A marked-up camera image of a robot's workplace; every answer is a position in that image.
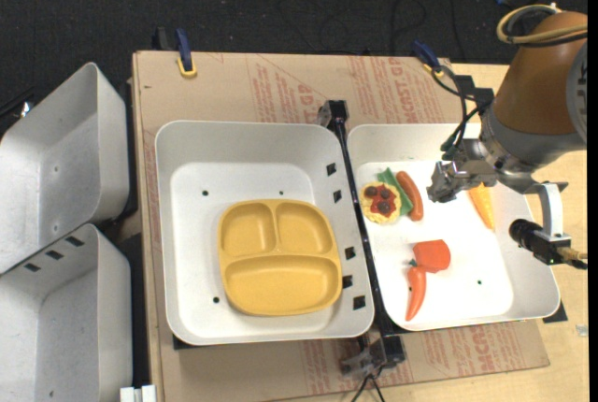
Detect orange toy pepper piece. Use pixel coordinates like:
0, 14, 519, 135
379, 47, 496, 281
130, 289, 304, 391
411, 238, 452, 274

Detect black cylinder on white bracket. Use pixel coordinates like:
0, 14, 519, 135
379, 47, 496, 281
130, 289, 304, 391
508, 181, 574, 266

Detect yellow-orange toy carrot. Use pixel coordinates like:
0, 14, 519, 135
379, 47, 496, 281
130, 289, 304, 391
467, 182, 496, 231

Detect thin black rod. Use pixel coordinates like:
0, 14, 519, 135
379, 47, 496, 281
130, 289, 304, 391
334, 122, 392, 337

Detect yellow divided plate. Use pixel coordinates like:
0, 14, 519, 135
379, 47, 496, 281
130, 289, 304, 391
216, 198, 345, 318

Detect red-brown toy sausage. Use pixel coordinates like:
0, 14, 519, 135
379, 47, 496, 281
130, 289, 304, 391
395, 170, 425, 223

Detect green toy lettuce leaf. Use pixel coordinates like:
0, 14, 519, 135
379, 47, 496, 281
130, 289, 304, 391
376, 166, 415, 217

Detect yellow toy spaghetti with meatballs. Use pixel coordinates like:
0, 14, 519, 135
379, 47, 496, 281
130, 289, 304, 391
359, 180, 403, 225

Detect white plastic tray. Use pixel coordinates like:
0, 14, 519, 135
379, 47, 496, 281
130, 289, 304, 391
154, 120, 377, 347
0, 223, 135, 402
0, 61, 132, 275
348, 122, 562, 333

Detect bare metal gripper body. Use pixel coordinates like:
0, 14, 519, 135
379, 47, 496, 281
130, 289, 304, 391
446, 138, 500, 192

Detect orange toy carrot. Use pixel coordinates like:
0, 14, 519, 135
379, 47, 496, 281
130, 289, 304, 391
404, 258, 429, 323

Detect brown cardboard board, red print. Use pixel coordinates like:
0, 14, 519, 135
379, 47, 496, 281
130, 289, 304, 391
132, 50, 551, 402

